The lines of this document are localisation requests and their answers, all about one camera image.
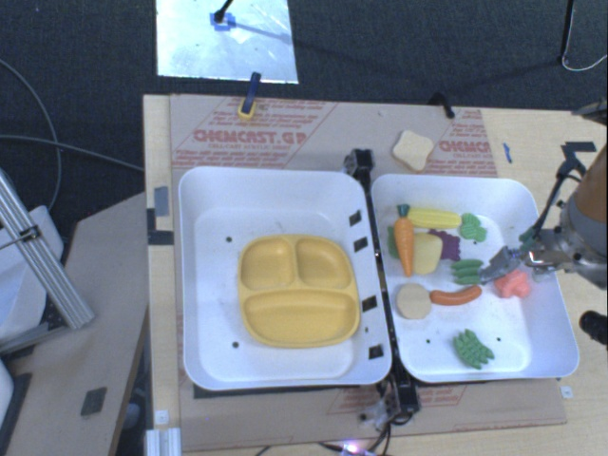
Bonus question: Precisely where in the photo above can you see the green broccoli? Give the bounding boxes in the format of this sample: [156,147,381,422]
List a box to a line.
[458,212,489,244]

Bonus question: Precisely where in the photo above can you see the brown cardboard board red print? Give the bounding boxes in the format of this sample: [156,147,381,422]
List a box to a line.
[168,93,569,451]

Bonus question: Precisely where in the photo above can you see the white plastic tray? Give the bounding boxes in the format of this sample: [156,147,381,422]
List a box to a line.
[178,165,394,392]
[370,173,581,384]

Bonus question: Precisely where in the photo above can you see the pink lumpy toy food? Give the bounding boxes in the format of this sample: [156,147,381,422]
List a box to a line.
[493,269,531,300]

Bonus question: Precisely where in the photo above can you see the green beans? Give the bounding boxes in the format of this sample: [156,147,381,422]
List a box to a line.
[450,257,485,287]

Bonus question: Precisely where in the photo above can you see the yellow divided plate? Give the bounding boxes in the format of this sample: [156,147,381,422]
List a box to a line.
[237,234,362,350]

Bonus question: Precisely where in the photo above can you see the beige round biscuit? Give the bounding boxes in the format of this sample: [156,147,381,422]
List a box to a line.
[395,282,434,321]

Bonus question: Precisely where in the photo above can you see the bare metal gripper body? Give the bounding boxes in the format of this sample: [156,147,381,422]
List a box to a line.
[520,228,608,288]

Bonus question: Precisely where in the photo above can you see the yellow corn cob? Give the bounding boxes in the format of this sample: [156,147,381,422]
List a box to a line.
[407,206,464,231]

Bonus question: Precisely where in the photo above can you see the beige bread slice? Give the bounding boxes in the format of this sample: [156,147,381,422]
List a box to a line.
[391,129,435,174]

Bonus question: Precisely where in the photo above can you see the purple grapes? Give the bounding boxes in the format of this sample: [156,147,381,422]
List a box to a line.
[427,228,463,262]

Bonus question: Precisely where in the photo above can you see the thin black rod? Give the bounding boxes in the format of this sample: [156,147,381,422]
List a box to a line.
[355,161,406,391]

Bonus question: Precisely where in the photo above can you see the orange carrot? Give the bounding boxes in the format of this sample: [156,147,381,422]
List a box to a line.
[393,203,417,278]

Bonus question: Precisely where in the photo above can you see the pale yellow wedge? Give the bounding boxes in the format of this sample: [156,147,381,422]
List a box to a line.
[411,232,446,276]

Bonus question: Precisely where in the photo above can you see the orange sausage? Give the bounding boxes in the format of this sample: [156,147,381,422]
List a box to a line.
[428,284,484,308]

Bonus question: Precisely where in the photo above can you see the green pea pods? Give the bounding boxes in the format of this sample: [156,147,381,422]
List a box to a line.
[451,328,496,371]

